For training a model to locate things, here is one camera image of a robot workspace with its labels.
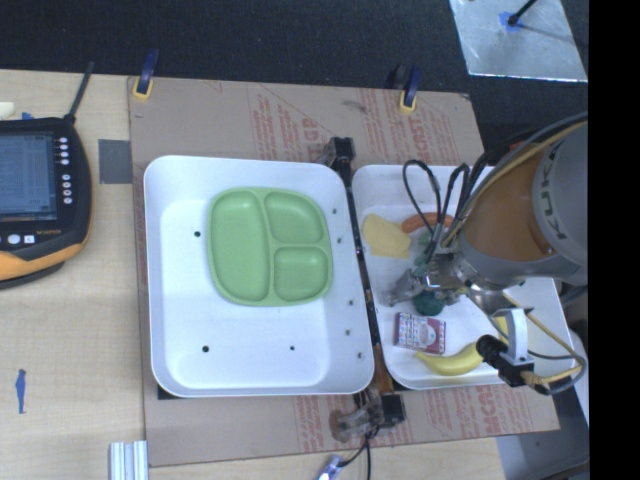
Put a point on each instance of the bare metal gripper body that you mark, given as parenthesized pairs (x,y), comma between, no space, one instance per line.
(447,278)

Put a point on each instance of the brown cardboard board red print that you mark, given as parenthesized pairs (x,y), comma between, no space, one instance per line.
(300,113)

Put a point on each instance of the white plastic tray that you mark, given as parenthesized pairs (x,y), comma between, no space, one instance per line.
(385,278)
(240,348)

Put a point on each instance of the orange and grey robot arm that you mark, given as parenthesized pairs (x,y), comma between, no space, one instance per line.
(505,218)

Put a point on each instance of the yellow toy slice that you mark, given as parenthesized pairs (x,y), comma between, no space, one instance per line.
(385,238)

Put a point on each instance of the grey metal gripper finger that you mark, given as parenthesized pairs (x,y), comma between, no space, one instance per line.
(412,282)
(402,297)

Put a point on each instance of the black cylinder on white bracket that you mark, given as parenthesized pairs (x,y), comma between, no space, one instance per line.
(515,338)

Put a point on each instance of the green divided plate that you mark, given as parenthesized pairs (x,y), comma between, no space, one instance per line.
(240,248)

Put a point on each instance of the yellow banana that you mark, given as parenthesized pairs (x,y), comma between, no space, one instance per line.
(452,363)

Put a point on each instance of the pink printed carton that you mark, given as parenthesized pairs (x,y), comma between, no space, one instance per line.
(420,333)

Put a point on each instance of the thin black and white rod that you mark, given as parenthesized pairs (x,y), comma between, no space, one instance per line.
(361,258)

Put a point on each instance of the dark green broccoli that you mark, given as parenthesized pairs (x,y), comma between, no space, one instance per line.
(429,305)

